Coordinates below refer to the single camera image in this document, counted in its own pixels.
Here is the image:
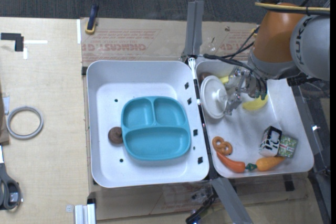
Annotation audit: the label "brown doughnut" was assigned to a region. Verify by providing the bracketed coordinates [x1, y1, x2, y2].
[108, 126, 124, 144]

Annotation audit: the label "yellow banana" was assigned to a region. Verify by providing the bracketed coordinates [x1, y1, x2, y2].
[241, 93, 269, 111]

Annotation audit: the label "blue divided plate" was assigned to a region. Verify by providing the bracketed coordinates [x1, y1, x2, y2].
[120, 96, 192, 161]

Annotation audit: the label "black and white carton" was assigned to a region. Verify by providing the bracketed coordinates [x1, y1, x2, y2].
[258, 125, 283, 158]

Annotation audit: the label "orange carrot with green top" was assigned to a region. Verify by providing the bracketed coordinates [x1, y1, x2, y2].
[245, 156, 286, 172]

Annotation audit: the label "brown cardboard board red print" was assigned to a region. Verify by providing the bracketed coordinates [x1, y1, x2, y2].
[80, 17, 309, 221]

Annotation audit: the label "orange brown pretzel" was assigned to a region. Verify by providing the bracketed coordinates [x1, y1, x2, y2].
[212, 136, 234, 156]

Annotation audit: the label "grey ring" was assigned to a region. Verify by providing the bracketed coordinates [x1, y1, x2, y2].
[6, 105, 44, 140]

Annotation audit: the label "grey handled scissors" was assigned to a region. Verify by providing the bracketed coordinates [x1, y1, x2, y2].
[0, 144, 24, 211]

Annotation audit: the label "green and white carton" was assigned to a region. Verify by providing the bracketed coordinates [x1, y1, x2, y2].
[276, 134, 299, 158]

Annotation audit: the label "white plastic tray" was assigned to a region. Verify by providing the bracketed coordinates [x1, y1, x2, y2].
[86, 60, 210, 188]
[194, 59, 315, 179]

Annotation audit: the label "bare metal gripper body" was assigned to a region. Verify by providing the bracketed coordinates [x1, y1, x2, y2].
[228, 67, 267, 100]

